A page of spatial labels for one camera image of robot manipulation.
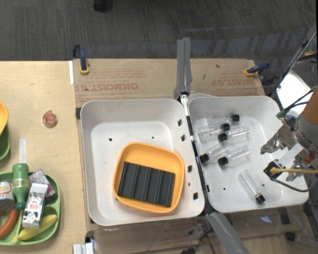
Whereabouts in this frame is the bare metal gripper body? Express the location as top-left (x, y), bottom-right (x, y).
top-left (276, 114), bottom-right (318, 173)

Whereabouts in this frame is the white plastic tray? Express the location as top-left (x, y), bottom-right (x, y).
top-left (79, 96), bottom-right (207, 228)
top-left (187, 93), bottom-right (310, 215)

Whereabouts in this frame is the clear plastic bottle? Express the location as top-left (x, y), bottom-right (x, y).
top-left (206, 113), bottom-right (240, 126)
top-left (237, 169), bottom-right (267, 206)
top-left (285, 230), bottom-right (318, 250)
top-left (217, 145), bottom-right (251, 167)
top-left (196, 122), bottom-right (231, 142)
top-left (217, 125), bottom-right (251, 143)
top-left (199, 144), bottom-right (231, 164)

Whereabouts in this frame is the thin black and white rod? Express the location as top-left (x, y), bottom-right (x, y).
top-left (179, 93), bottom-right (212, 216)

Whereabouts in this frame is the black ribbed rectangular block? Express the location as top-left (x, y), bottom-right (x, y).
top-left (116, 159), bottom-right (177, 210)

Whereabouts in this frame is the brown cardboard board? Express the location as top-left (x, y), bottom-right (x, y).
top-left (72, 50), bottom-right (317, 254)

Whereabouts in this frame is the black caster wheel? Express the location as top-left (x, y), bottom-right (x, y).
top-left (93, 0), bottom-right (109, 12)

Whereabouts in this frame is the pink round doughnut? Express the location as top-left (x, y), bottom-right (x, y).
top-left (42, 109), bottom-right (58, 129)

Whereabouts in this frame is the green divided plate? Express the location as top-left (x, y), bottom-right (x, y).
top-left (0, 169), bottom-right (62, 247)

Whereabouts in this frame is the pink packet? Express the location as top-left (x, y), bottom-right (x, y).
top-left (28, 168), bottom-right (57, 200)

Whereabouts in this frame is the white cow print carton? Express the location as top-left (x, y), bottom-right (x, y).
top-left (20, 182), bottom-right (50, 230)

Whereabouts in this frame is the yellow banana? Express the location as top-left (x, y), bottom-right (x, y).
top-left (16, 213), bottom-right (59, 242)

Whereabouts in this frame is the green bottle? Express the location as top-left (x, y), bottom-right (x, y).
top-left (11, 162), bottom-right (31, 211)

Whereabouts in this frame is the small silver can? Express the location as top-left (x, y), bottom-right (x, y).
top-left (0, 180), bottom-right (17, 212)

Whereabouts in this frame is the red sausage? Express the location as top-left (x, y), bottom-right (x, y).
top-left (0, 207), bottom-right (21, 240)

